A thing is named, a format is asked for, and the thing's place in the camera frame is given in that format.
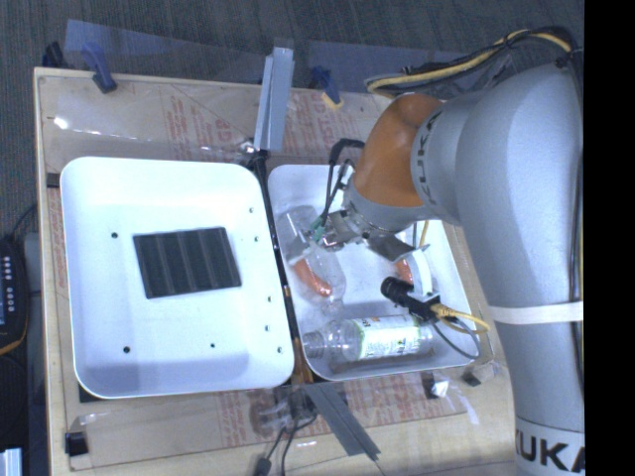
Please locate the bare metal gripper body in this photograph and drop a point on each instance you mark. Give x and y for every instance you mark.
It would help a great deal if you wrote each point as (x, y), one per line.
(346, 230)

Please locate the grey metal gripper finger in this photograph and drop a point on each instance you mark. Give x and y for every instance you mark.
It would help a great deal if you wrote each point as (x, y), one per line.
(300, 246)
(392, 247)

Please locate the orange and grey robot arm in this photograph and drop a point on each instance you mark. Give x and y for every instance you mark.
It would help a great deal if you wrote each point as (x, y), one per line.
(516, 176)

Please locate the orange toy sausage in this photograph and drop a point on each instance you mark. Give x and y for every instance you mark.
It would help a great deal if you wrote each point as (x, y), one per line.
(404, 270)
(312, 278)

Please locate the white plastic tray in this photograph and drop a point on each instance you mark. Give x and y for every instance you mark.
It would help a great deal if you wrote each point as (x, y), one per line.
(173, 335)
(362, 280)

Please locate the clear bottle with green label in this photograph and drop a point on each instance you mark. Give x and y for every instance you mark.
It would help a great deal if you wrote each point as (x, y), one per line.
(387, 339)

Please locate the black ribbed rectangular pad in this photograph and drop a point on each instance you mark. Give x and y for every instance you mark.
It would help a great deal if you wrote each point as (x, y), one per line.
(186, 263)

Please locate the brown cardboard board red print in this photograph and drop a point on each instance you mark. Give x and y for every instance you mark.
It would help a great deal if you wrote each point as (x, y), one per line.
(164, 112)

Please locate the black cylinder on white bracket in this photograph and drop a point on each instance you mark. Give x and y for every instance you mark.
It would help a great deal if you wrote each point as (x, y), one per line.
(403, 291)

